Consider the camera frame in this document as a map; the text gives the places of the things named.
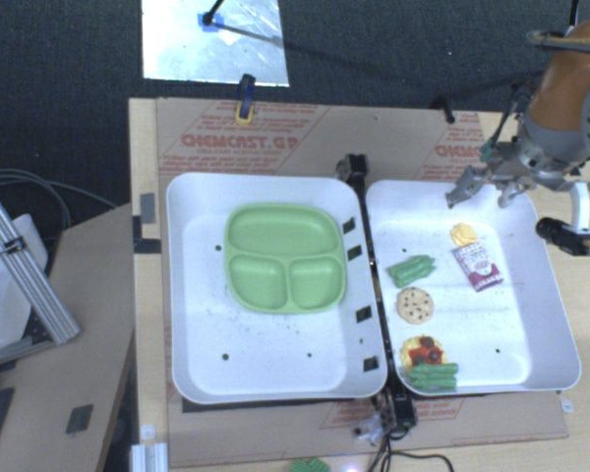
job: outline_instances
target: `cardboard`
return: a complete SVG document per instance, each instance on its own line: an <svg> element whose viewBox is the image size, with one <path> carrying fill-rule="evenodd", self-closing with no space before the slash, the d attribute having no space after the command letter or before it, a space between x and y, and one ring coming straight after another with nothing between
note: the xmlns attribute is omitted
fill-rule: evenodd
<svg viewBox="0 0 590 472"><path fill-rule="evenodd" d="M170 379L165 191L188 171L332 176L347 153L368 157L368 183L385 179L453 181L478 161L484 127L498 116L476 112L256 103L250 126L234 121L235 102L161 99L156 133L162 239L168 443L171 467L372 452L352 428L374 412L352 400L184 412ZM564 438L554 392L504 393L416 402L419 423L398 448Z"/></svg>

